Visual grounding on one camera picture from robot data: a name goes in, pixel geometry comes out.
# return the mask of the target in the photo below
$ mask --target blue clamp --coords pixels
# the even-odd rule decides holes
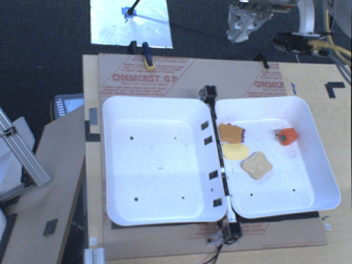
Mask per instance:
[[[148,70],[155,69],[155,63],[152,58],[152,53],[150,52],[150,48],[147,42],[142,44],[143,54],[145,55],[144,64]]]

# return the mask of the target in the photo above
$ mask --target wooden table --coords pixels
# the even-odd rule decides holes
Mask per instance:
[[[99,106],[98,56],[84,56],[85,120],[92,107]],[[351,87],[334,65],[280,63],[287,95],[303,98],[309,105],[342,199],[340,205],[320,212],[328,245],[288,249],[238,251],[221,253],[217,263],[349,263],[352,259],[351,211]],[[333,89],[330,98],[325,84],[345,83],[345,88]],[[100,133],[99,122],[90,126],[91,133]],[[101,154],[99,142],[86,143],[86,175],[88,202],[88,233],[97,243],[90,248],[103,247]],[[106,263],[202,263],[210,255],[195,254],[106,261]]]

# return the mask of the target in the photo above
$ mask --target white tray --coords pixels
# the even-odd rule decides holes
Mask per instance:
[[[116,96],[104,103],[103,121],[112,221],[129,226],[224,216],[214,129],[203,102]],[[212,142],[205,145],[207,138]],[[214,171],[218,177],[210,179]]]
[[[265,154],[272,171],[255,180],[242,161],[224,159],[231,202],[245,218],[328,210],[340,203],[340,192],[314,125],[309,107],[298,97],[219,100],[217,124],[245,129],[250,155]],[[282,146],[276,134],[293,127],[298,139]]]
[[[259,218],[339,204],[340,192],[303,100],[220,100],[216,113],[217,124],[246,130],[244,144],[250,154],[262,151],[273,164],[270,173],[254,180],[242,170],[241,161],[224,159],[238,214]],[[213,222],[225,215],[218,149],[210,110],[203,102],[114,96],[103,105],[103,127],[107,212],[113,222]],[[299,138],[282,146],[275,133],[287,127],[294,127]]]

